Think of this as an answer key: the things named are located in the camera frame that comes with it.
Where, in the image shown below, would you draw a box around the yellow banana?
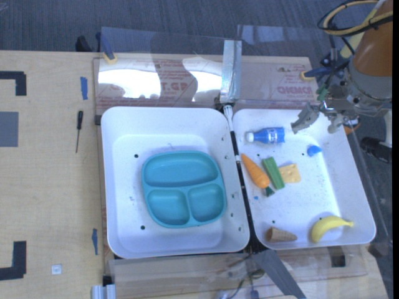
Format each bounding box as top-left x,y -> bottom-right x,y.
310,215 -> 355,244

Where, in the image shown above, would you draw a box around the white plastic tray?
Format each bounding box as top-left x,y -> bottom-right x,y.
231,108 -> 377,251
100,105 -> 251,260

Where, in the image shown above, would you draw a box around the green vegetable stick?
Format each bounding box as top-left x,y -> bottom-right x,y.
261,156 -> 286,191

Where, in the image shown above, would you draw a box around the black screwdriver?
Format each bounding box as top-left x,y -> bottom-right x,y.
75,110 -> 84,154

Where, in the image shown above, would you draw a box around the orange carrot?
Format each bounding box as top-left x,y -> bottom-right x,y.
240,153 -> 276,197

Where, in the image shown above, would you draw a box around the black cylinder on white bracket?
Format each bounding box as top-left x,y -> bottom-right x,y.
360,110 -> 393,164

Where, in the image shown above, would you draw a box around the yellow cheese slice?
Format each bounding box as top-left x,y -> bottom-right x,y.
277,163 -> 302,184

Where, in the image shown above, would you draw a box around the brown cardboard board, red print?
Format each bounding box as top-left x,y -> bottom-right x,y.
92,53 -> 369,289

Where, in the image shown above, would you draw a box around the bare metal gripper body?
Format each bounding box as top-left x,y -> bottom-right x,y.
320,85 -> 393,121

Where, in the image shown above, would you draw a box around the brown ice cream cone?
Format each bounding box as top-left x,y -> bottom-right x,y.
265,226 -> 298,243

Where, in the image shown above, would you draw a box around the blue and white bottle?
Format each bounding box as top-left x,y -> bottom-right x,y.
244,126 -> 286,145

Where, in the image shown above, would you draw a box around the blue divided plate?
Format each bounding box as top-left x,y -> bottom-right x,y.
140,149 -> 227,229

